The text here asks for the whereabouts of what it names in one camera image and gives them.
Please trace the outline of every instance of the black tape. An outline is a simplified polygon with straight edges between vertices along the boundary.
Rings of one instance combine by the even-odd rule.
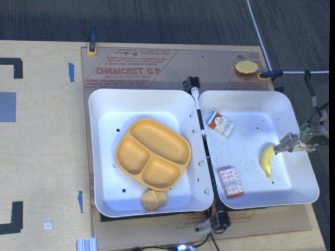
[[[12,218],[10,223],[0,224],[0,235],[20,233],[23,229],[23,202],[12,202]]]
[[[23,78],[23,63],[20,58],[0,58],[0,65],[13,65],[14,79]]]

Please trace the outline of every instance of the table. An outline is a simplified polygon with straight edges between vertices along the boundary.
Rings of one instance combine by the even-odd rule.
[[[15,122],[0,122],[0,224],[11,222],[12,202],[23,202],[23,229],[0,235],[0,245],[2,250],[74,250],[77,239],[93,237],[81,60],[81,47],[87,43],[0,41],[0,46],[0,58],[21,58],[24,72],[22,79],[15,79],[12,65],[0,65],[0,92],[16,93]],[[99,46],[226,48],[124,43]],[[74,81],[69,77],[70,65],[74,65]],[[310,204],[304,207],[311,230],[216,242],[222,250],[325,250],[313,208]],[[51,230],[47,229],[48,221],[52,221]],[[209,241],[198,250],[215,248]]]

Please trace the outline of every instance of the white cable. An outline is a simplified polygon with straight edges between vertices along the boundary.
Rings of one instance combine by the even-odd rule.
[[[200,110],[200,106],[199,106],[199,89],[197,87],[192,87],[191,88],[191,94],[192,94],[192,97],[194,98],[196,109]]]
[[[305,72],[287,72],[284,71],[284,74],[304,74]],[[329,71],[311,71],[312,74],[322,74],[322,73],[329,73]]]
[[[263,45],[263,41],[262,41],[260,32],[258,31],[258,27],[257,27],[256,21],[255,21],[255,18],[254,18],[254,16],[253,16],[253,12],[252,12],[252,9],[251,9],[249,0],[247,0],[247,4],[248,4],[248,8],[249,8],[249,12],[250,12],[250,15],[251,15],[253,24],[254,24],[255,29],[256,29],[256,33],[257,33],[258,39],[259,39],[260,44],[261,44],[261,48],[262,48],[262,50],[263,50],[263,54],[264,54],[264,57],[265,57],[265,61],[266,61],[266,64],[267,64],[267,68],[269,69],[269,71],[272,71],[272,68],[271,68],[269,59],[267,58],[267,54],[266,54],[266,51],[265,51],[265,48],[264,48],[264,45]]]
[[[258,39],[259,39],[260,44],[261,44],[261,48],[262,48],[262,51],[263,51],[263,54],[264,54],[264,57],[265,57],[267,68],[269,69],[269,71],[272,71],[272,68],[271,68],[271,65],[270,65],[270,62],[269,62],[269,58],[267,57],[266,50],[265,50],[265,47],[263,45],[263,41],[262,41],[260,32],[258,31],[258,27],[257,27],[256,21],[255,21],[255,18],[253,16],[253,12],[252,12],[249,0],[247,0],[247,5],[248,5],[248,9],[249,9],[249,12],[250,12],[253,24],[254,24],[255,29],[256,29],[256,33],[257,33]],[[284,72],[284,73],[285,74],[304,74],[305,72]],[[329,71],[318,71],[318,72],[310,72],[310,73],[312,73],[312,74],[321,74],[321,73],[329,73]]]

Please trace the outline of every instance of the gray carpet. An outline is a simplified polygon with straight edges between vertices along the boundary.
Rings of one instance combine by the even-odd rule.
[[[250,0],[272,69],[329,70],[330,0]],[[246,0],[0,0],[1,40],[260,45]],[[283,86],[299,124],[311,114],[303,75]],[[319,105],[329,101],[329,74],[313,75]],[[320,197],[313,203],[330,250],[329,148],[310,153]]]

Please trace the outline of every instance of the blue tape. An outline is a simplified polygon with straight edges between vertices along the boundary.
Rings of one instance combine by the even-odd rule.
[[[16,122],[15,92],[0,92],[0,122]]]
[[[69,62],[69,76],[71,83],[74,82],[74,64]]]
[[[78,202],[80,206],[80,212],[84,213],[83,211],[83,192],[81,190],[79,191],[79,194],[78,194]]]

